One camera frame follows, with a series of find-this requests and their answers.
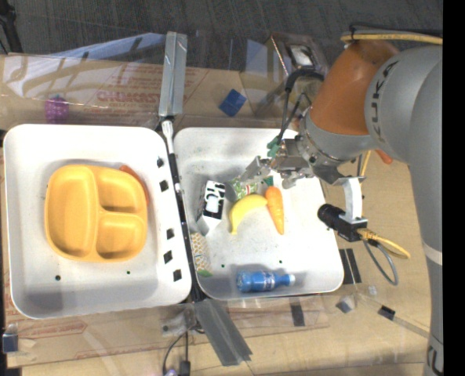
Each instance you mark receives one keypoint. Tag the brown cardboard board, red print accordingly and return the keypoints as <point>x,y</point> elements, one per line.
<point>99,92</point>

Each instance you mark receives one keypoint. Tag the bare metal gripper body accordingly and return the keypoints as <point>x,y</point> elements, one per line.
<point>295,159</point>

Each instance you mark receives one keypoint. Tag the black cylinder on white bracket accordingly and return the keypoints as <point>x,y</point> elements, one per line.
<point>344,221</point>

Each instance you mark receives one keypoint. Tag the yellow banana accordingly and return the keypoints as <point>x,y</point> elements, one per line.
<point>242,210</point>

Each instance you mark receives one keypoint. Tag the thin black and white rod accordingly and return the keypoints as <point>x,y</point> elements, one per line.
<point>183,218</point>

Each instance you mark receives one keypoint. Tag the green and white patterned can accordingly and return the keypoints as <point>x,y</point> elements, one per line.
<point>240,189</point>

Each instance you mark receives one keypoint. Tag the purple toy grapes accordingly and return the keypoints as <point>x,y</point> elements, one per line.
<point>57,110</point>

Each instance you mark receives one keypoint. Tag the black and white carton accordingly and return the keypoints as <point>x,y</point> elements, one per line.
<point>212,202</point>

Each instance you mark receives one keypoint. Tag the blue plastic bottle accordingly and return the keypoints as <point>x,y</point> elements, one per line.
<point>257,281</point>

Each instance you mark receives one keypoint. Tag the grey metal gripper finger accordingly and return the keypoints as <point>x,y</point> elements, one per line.
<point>290,178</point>
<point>257,168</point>

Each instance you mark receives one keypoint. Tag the orange and white patterned packet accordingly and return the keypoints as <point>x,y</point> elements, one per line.
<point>200,255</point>

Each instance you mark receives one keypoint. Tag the white plastic tray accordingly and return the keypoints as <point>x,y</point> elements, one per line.
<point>99,292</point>
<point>255,253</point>

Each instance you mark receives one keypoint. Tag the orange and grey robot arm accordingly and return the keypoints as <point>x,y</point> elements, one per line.
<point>404,104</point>

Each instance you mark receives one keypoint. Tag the orange carrot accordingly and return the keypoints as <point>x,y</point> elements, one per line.
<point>276,210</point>

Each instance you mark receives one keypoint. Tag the blue cube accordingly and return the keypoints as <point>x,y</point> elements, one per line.
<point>232,102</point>

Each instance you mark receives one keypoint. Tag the yellow divided plate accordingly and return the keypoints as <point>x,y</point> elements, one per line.
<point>95,214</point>

